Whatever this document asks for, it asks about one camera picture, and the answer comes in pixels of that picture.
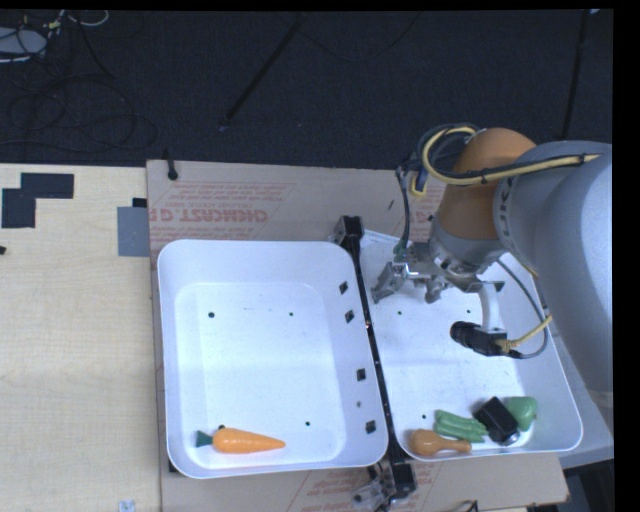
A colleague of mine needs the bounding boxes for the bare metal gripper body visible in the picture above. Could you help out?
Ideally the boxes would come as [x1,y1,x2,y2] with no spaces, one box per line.
[392,242,505,294]

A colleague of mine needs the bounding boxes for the orange toy carrot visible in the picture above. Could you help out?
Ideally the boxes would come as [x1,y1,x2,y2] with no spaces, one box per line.
[195,425,287,456]

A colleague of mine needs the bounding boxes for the black cylinder on white bracket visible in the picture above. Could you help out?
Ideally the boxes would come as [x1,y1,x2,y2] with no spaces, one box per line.
[449,280,509,358]

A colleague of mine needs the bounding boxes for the black rectangular block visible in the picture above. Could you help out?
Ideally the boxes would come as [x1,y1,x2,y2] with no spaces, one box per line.
[472,396,521,447]

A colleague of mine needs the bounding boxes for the brown cardboard board, red print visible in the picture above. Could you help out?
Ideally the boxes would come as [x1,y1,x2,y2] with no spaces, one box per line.
[145,159,571,512]

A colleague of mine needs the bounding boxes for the thin black rod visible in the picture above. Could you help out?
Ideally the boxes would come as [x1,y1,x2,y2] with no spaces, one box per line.
[348,238,407,467]

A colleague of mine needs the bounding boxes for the orange toy chicken drumstick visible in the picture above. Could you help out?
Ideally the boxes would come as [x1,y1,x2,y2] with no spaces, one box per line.
[410,428,473,459]

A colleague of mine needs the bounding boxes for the black block with wires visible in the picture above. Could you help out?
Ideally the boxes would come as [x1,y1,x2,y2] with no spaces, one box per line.
[388,461,418,500]

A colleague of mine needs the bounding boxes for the green toy beans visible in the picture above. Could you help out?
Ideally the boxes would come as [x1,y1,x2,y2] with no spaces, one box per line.
[432,409,489,444]

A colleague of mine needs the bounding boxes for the green toy pepper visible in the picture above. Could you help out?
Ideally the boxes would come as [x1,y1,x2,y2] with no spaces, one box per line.
[503,395,539,433]

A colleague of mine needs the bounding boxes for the white plastic tray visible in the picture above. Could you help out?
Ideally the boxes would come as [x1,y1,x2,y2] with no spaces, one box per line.
[156,238,390,481]
[358,228,585,463]

